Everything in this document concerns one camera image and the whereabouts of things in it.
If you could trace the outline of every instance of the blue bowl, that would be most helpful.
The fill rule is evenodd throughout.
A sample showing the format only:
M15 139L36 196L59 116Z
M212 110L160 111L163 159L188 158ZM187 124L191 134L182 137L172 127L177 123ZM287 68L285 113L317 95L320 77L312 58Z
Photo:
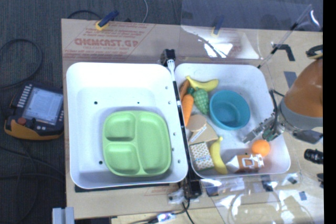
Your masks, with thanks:
M234 91L216 92L210 99L210 118L224 130L237 130L250 120L250 108L246 100Z

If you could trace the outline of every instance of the table surface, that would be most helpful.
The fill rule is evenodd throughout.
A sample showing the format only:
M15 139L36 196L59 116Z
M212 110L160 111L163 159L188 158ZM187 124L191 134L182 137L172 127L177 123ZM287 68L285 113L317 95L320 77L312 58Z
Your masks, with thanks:
M67 69L73 63L80 61L158 63L164 49L183 51L180 49L182 40L180 26L110 22L105 32L99 32L94 29L95 23L87 20L62 20L67 207L74 208L75 219L113 217L112 223L134 223L151 219L161 212L181 211L182 206L169 204L167 197L169 193L178 190L177 184L75 191L75 184L69 171ZM263 57L269 55L272 43L276 44L288 33L280 30L256 29L225 29L223 32L225 31L236 31L240 36L243 35L252 44L254 51ZM298 75L311 63L312 60L306 57L305 52L316 45L323 44L323 33L293 31L285 43L290 45L295 61L289 61L285 50L278 50L260 68L267 86L280 93L288 91L284 72L294 72ZM195 55L195 52L192 53L187 55L184 52L183 57L177 54L176 62L194 60L188 57ZM323 133L322 128L316 131ZM223 223L223 221L224 223L270 223L271 220L276 223L323 223L323 188L317 178L317 174L323 173L323 165L314 164L303 157L308 148L323 152L323 141L309 144L293 138L288 133L284 133L283 136L290 153L291 167L286 174L276 176L272 180L276 184L273 191L265 191L262 188L258 190L255 182L245 179L240 182L240 189L224 187L215 197L209 197L206 191L203 191L203 194L190 204L188 212L193 221L197 224ZM286 180L288 176L297 179L297 183L288 184ZM255 192L247 196L246 191L252 189ZM175 223L189 223L187 214L176 216Z

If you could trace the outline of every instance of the dark gray carpet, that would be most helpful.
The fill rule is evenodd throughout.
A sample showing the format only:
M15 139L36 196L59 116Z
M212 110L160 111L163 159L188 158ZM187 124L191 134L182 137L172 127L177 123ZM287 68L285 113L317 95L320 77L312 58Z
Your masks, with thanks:
M319 23L303 24L298 30L319 31L323 27L323 0L146 0L147 23L209 26L216 13L225 16L225 27L289 29L302 11L311 4ZM15 38L35 42L43 50L43 63L32 77L45 84L62 86L60 20L87 9L104 16L117 9L116 20L129 18L142 22L146 10L143 0L0 0L0 47ZM97 19L81 13L74 18ZM0 51L0 86L16 82L34 69L37 51L27 43L17 43ZM0 103L7 107L18 86L0 90ZM4 115L0 115L1 124ZM0 131L0 146L25 154L64 170L63 137L48 142L18 141ZM62 178L58 172L36 163L39 173ZM0 223L51 223L51 210L66 205L65 186L54 178L18 179L20 172L33 172L29 159L0 149Z

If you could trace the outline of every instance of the device screen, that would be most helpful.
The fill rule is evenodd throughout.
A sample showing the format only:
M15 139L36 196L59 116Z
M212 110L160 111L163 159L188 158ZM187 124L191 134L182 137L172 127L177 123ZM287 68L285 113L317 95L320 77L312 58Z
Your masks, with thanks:
M23 117L56 125L63 95L34 87L23 112Z

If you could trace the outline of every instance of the white tray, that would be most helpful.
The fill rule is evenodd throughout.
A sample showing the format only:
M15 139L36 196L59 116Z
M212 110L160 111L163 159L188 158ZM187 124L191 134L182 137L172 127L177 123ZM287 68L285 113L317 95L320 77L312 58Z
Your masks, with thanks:
M220 154L224 163L228 162L235 155L250 154L250 145L244 144L241 141L241 137L253 130L264 119L270 117L274 109L263 73L258 68L250 65L183 63L175 69L178 87L180 87L188 75L198 81L219 79L217 88L209 92L209 98L219 90L232 90L245 98L251 111L250 120L245 127L240 130L225 131L215 126L209 116L207 116L207 121L214 128L217 135L223 137ZM285 173L290 167L290 156L283 136L279 136L271 141L270 146L271 151L264 158L265 166L257 173L229 173L222 175L215 169L195 172L200 177L210 179Z
M188 170L176 97L169 71L155 64L75 63L67 70L70 175L85 189L165 184ZM123 177L104 164L104 120L121 110L147 110L166 120L172 147L170 168L160 176Z

